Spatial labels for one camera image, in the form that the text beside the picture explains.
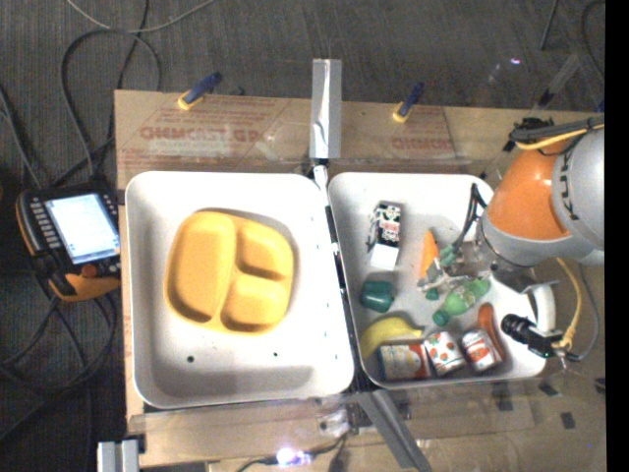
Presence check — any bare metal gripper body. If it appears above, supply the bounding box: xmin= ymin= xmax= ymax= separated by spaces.
xmin=450 ymin=240 xmax=495 ymax=279

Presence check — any orange carrot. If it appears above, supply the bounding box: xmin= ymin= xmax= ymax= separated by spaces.
xmin=419 ymin=229 xmax=441 ymax=280

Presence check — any green plastic bottle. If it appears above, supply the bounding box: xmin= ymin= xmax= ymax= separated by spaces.
xmin=431 ymin=277 xmax=492 ymax=327

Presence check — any dark green toy pepper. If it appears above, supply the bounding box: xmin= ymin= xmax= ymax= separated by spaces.
xmin=359 ymin=279 xmax=396 ymax=313

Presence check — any black and white carton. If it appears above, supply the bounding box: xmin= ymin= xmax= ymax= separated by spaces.
xmin=367 ymin=201 xmax=404 ymax=271

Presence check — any orange brown sausage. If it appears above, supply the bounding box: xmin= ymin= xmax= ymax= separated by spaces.
xmin=477 ymin=302 xmax=507 ymax=359

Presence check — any white plastic tray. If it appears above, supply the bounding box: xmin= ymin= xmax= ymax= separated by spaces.
xmin=124 ymin=170 xmax=356 ymax=410
xmin=326 ymin=171 xmax=549 ymax=390

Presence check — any yellow banana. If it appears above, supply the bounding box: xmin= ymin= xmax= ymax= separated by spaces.
xmin=359 ymin=315 xmax=426 ymax=360

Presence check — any white can with orange print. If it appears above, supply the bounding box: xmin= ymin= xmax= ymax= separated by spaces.
xmin=423 ymin=330 xmax=468 ymax=378

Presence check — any red and white can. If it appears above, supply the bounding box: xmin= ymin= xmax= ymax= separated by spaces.
xmin=459 ymin=327 xmax=504 ymax=374

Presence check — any yellow divided plate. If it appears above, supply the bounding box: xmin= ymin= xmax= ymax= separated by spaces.
xmin=163 ymin=209 xmax=298 ymax=335

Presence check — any brown cardboard board red print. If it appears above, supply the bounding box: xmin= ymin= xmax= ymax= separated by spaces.
xmin=113 ymin=88 xmax=605 ymax=467

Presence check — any black cylinder on white bracket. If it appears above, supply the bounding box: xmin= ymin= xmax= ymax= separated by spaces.
xmin=500 ymin=281 xmax=565 ymax=360

